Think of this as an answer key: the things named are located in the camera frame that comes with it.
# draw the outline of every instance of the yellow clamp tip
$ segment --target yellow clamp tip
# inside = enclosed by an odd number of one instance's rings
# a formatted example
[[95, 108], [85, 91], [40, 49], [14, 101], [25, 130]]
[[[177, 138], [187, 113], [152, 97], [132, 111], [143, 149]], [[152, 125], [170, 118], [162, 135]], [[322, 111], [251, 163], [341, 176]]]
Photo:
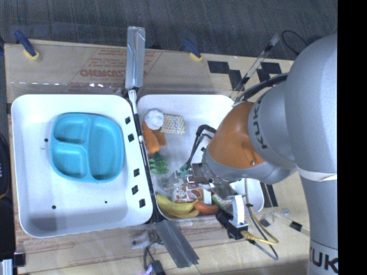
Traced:
[[196, 55], [194, 55], [193, 53], [190, 53], [190, 57], [197, 61], [197, 62], [200, 62], [202, 60], [202, 55], [200, 55], [200, 57], [197, 57]]
[[23, 50], [23, 53], [25, 54], [25, 56], [28, 57], [28, 59], [37, 60], [39, 58], [39, 56], [40, 56], [40, 53], [37, 50], [34, 50], [34, 51], [36, 53], [36, 55], [34, 55], [34, 56], [32, 56], [31, 54], [29, 54], [26, 49]]

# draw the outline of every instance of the wooden table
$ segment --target wooden table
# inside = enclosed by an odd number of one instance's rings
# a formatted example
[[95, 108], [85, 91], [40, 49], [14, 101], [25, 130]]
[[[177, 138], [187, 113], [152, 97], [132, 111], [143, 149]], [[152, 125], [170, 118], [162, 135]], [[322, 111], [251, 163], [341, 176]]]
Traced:
[[[40, 53], [37, 61], [26, 58], [21, 45], [5, 46], [9, 104], [25, 93], [88, 92], [88, 80], [93, 74], [91, 70], [121, 70], [126, 64], [126, 48], [123, 47], [31, 42]], [[140, 90], [140, 96], [147, 93], [229, 96], [236, 79], [243, 77], [256, 60], [213, 54], [202, 56], [203, 60], [197, 62], [185, 52], [146, 50], [145, 88]], [[265, 62], [267, 64], [259, 71], [261, 76], [273, 76], [268, 71], [277, 68], [281, 72], [288, 72], [292, 65], [291, 61], [283, 60]], [[109, 79], [107, 84], [112, 88], [101, 89], [101, 92], [114, 93], [118, 87], [123, 87], [119, 77], [95, 74], [93, 78], [96, 83], [100, 81], [105, 84], [106, 79]], [[255, 74], [246, 87], [258, 82], [259, 77]], [[17, 252], [26, 254], [26, 264], [18, 268], [19, 274], [144, 274], [143, 249], [134, 249], [131, 243], [144, 226], [43, 239], [33, 238], [22, 230], [18, 217], [10, 115], [9, 134], [16, 246]], [[257, 217], [271, 224], [267, 229], [279, 240], [279, 245], [275, 246], [278, 261], [269, 258], [247, 241], [229, 239], [214, 217], [179, 224], [200, 258], [198, 265], [177, 268], [162, 245], [151, 248], [154, 258], [161, 261], [167, 274], [306, 274], [310, 237], [290, 227], [292, 221], [300, 223], [304, 229], [309, 227], [300, 177], [294, 174], [269, 189], [274, 191], [270, 195], [272, 199], [265, 193], [267, 203]], [[247, 221], [249, 230], [259, 235], [250, 218]]]

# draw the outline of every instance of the blue plate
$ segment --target blue plate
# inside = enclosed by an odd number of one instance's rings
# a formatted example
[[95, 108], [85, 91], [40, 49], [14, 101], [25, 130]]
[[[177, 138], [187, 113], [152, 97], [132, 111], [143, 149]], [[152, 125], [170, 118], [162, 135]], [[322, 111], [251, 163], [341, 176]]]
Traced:
[[57, 118], [50, 140], [51, 165], [60, 176], [84, 182], [108, 182], [123, 167], [121, 128], [111, 119], [88, 113]]

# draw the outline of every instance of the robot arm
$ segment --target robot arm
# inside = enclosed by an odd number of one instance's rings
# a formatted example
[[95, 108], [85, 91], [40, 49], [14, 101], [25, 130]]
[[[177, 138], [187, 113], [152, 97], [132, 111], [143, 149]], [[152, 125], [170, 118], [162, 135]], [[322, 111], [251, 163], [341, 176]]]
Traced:
[[320, 39], [295, 60], [287, 81], [255, 103], [235, 105], [218, 127], [203, 163], [217, 193], [241, 178], [280, 182], [296, 170], [310, 217], [309, 275], [338, 273], [337, 36]]

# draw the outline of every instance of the dark gray carpet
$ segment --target dark gray carpet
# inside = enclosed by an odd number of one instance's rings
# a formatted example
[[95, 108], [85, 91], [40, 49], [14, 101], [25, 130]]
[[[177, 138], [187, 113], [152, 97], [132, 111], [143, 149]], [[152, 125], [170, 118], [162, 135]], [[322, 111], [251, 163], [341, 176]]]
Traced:
[[[203, 53], [257, 57], [275, 33], [306, 43], [337, 32], [338, 0], [0, 0], [0, 35], [126, 46], [128, 26], [146, 29], [146, 46], [179, 50], [191, 39]], [[293, 60], [306, 44], [287, 33], [271, 58]], [[0, 60], [0, 133], [7, 138]]]

